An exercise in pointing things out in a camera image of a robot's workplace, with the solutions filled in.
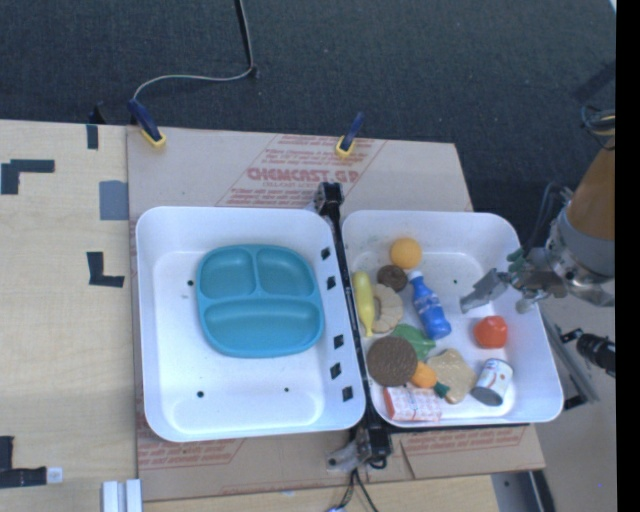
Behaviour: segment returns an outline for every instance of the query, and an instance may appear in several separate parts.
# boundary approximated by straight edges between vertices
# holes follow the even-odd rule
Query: blue plate
[[[233,357],[279,357],[312,347],[324,330],[313,269],[275,245],[215,249],[198,266],[200,324],[209,343]]]

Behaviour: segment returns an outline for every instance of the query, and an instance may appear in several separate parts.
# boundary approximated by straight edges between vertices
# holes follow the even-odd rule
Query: bottle cap
[[[419,270],[412,270],[407,274],[407,279],[409,281],[413,281],[416,277],[422,277],[422,272]]]

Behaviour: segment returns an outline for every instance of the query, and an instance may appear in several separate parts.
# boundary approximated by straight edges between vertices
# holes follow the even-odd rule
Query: brown cookie
[[[402,386],[416,371],[418,356],[411,343],[399,336],[373,342],[367,352],[369,375],[381,386]]]
[[[407,286],[407,274],[397,265],[385,265],[378,270],[376,277],[380,284],[388,286],[396,292]]]

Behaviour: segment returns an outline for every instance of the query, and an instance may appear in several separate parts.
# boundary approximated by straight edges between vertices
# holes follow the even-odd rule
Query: blue bottle
[[[448,336],[451,333],[451,324],[444,316],[438,296],[424,284],[422,272],[414,270],[409,272],[407,277],[413,285],[413,305],[427,336],[433,341]]]

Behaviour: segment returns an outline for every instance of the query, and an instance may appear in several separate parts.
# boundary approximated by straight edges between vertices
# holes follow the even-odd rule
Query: white tray
[[[324,219],[306,210],[160,207],[140,217],[136,244],[144,408],[160,437],[185,442],[343,430],[360,420],[362,377]],[[208,251],[235,244],[282,245],[311,265],[327,319],[312,348],[245,359],[207,343],[190,282]]]
[[[540,312],[515,310],[520,298],[509,289],[492,303],[462,314],[459,300],[473,291],[473,285],[492,268],[505,270],[506,257],[519,246],[510,224],[492,214],[424,211],[358,211],[349,215],[342,227],[351,274],[369,273],[375,283],[377,270],[389,260],[389,247],[403,236],[415,238],[423,249],[420,266],[427,286],[440,297],[452,333],[436,342],[429,355],[456,348],[476,373],[492,357],[504,359],[514,371],[513,380],[499,407],[482,404],[468,395],[456,405],[442,404],[439,423],[394,422],[389,419],[383,388],[372,379],[371,393],[378,413],[391,424],[404,428],[451,427],[537,423],[554,419],[564,398]],[[421,327],[411,304],[410,284],[400,293],[405,304],[403,323]],[[501,315],[509,328],[502,349],[483,349],[473,340],[473,325],[487,315]],[[365,350],[380,336],[367,338],[361,327]]]

